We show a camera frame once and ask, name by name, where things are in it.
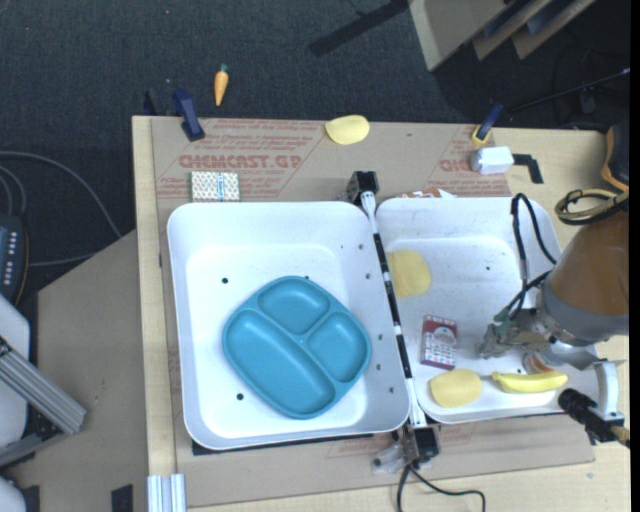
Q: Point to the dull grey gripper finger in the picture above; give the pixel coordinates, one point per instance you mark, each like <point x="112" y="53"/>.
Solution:
<point x="489" y="345"/>

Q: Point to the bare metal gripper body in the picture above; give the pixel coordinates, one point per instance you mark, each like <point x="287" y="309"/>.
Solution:
<point x="530" y="337"/>

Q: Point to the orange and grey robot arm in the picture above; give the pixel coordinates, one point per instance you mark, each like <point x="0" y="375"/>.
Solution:
<point x="590" y="270"/>

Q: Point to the orange and white can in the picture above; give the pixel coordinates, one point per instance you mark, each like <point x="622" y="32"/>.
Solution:
<point x="536" y="362"/>

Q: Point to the yellow banana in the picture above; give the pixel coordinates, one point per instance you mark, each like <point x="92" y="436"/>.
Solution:
<point x="530" y="382"/>

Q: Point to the red carton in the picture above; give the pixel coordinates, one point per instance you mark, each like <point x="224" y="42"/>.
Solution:
<point x="439" y="342"/>

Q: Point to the yellow crisp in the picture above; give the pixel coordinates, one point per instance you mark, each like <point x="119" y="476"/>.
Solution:
<point x="410" y="275"/>
<point x="347" y="130"/>
<point x="455" y="389"/>

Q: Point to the thin black and white rod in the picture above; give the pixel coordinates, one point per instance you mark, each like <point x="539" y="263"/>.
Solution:
<point x="395" y="310"/>

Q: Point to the white plastic tray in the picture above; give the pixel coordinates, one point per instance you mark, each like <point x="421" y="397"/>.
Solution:
<point x="210" y="235"/>
<point x="465" y="230"/>

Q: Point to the orange and white packet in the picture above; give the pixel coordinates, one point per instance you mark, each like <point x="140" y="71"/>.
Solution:
<point x="422" y="193"/>

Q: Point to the white box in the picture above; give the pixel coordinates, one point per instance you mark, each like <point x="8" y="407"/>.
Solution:
<point x="492" y="160"/>

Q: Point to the blue divided plate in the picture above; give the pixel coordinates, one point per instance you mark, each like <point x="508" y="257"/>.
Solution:
<point x="280" y="360"/>

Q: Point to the brown cardboard board red print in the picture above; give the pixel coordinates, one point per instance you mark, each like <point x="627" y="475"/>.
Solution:
<point x="280" y="160"/>

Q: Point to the white patterned packet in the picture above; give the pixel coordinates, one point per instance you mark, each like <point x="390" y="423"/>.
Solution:
<point x="215" y="186"/>

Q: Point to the orange carrot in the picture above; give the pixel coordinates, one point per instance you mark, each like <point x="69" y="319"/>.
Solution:
<point x="220" y="87"/>

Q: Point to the black cylinder on white bracket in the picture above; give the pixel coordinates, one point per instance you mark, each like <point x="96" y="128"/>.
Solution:
<point x="607" y="390"/>

